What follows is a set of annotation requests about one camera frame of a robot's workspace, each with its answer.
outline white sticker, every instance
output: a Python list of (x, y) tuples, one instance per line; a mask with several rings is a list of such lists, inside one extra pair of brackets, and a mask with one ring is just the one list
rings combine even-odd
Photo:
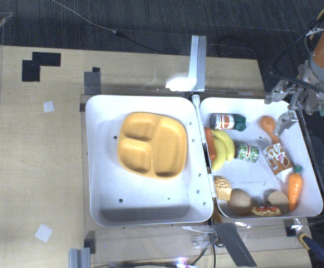
[(44, 112), (53, 112), (54, 111), (54, 104), (52, 101), (44, 102)]
[(35, 237), (38, 238), (39, 240), (42, 240), (45, 243), (47, 243), (52, 231), (53, 230), (51, 228), (49, 228), (48, 226), (41, 224), (40, 227), (38, 228), (37, 232), (35, 233)]

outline orange spoon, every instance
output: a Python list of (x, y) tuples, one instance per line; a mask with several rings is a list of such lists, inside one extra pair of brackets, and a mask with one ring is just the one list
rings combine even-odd
[(271, 116), (263, 116), (260, 120), (260, 126), (262, 129), (270, 135), (273, 140), (273, 144), (280, 143), (278, 137), (274, 134), (276, 123), (273, 117)]

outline yellow banana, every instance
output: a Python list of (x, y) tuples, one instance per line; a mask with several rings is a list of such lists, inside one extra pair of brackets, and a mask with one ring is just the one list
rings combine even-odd
[(228, 161), (233, 160), (233, 158), (235, 156), (235, 145), (234, 145), (232, 138), (230, 138), (230, 136), (228, 135), (228, 133), (225, 131), (221, 131), (221, 130), (212, 130), (212, 134), (215, 138), (223, 141), (225, 148), (227, 150), (227, 153), (226, 153), (227, 160)]
[(214, 141), (214, 146), (216, 148), (217, 156), (213, 160), (212, 170), (216, 171), (216, 170), (219, 170), (223, 166), (223, 164), (226, 160), (227, 152), (226, 152), (226, 148), (225, 148), (225, 145), (222, 140), (213, 138), (213, 141)]

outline yellow compartment plate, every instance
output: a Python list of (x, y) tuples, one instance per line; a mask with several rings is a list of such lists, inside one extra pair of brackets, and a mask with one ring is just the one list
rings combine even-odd
[(187, 158), (187, 133), (177, 120), (159, 114), (129, 114), (121, 127), (118, 160), (128, 171), (155, 179), (178, 176)]

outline toy carrot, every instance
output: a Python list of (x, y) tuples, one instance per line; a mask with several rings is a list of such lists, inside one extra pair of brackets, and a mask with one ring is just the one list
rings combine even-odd
[(303, 184), (302, 177), (298, 173), (294, 173), (289, 178), (289, 208), (292, 212), (296, 208), (297, 199), (300, 195)]
[(216, 148), (214, 147), (212, 131), (210, 128), (205, 127), (204, 132), (206, 133), (209, 158), (213, 161), (216, 158), (217, 153)]

